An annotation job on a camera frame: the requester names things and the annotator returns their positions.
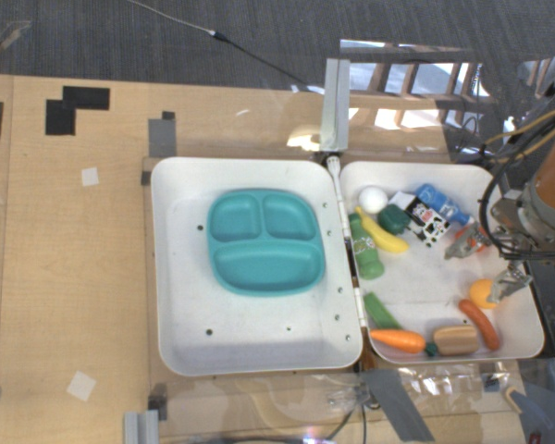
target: gray carpet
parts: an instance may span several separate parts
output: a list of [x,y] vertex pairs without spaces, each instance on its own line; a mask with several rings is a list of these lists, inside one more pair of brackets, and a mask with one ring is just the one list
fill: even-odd
[[[555,0],[139,0],[322,83],[339,40],[471,47],[490,66],[555,56]],[[204,33],[119,0],[0,0],[29,19],[0,73],[286,88],[292,81]]]

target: white ball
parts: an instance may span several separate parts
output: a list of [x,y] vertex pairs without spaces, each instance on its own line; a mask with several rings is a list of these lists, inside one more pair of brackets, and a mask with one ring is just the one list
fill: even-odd
[[380,188],[368,186],[358,196],[358,204],[367,214],[378,214],[389,203],[389,198]]

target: teal plate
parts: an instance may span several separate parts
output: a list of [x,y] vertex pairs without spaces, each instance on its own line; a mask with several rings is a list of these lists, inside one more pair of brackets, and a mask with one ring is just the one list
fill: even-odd
[[208,213],[210,261],[218,282],[253,296],[302,292],[325,273],[313,209],[284,191],[233,191]]

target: white tray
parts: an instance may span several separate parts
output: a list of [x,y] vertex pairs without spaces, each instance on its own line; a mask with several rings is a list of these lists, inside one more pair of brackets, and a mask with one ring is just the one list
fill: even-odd
[[[223,288],[208,260],[204,230],[220,195],[276,189],[314,209],[326,271],[298,294],[252,297]],[[362,349],[333,183],[303,161],[168,158],[152,175],[159,349],[186,376],[340,368]]]
[[[477,200],[490,179],[485,170],[476,166],[356,162],[342,170],[341,188],[351,213],[365,186],[378,186],[392,196],[396,191],[413,192],[428,182],[477,218]],[[495,277],[507,265],[494,247],[469,258],[444,260],[444,250],[456,231],[453,227],[431,249],[411,232],[404,233],[402,237],[410,249],[401,254],[379,252],[385,274],[371,281],[360,280],[363,294],[374,292],[403,328],[419,332],[426,340],[431,340],[437,327],[463,324],[466,317],[457,303],[468,297],[469,286],[479,278]],[[372,345],[379,355],[395,364],[529,358],[542,350],[543,328],[529,288],[517,291],[497,308],[487,310],[486,315],[499,333],[501,347],[497,351],[482,347],[473,355],[430,358],[424,353],[396,351],[376,341]]]

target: orange carrot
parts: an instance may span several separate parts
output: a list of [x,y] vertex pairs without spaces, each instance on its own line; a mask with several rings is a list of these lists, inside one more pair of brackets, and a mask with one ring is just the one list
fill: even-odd
[[411,330],[372,329],[370,337],[408,353],[419,353],[426,348],[426,340]]
[[474,302],[462,300],[459,302],[459,309],[477,326],[488,349],[496,351],[500,348],[500,338],[496,329],[493,328],[487,316],[481,312]]

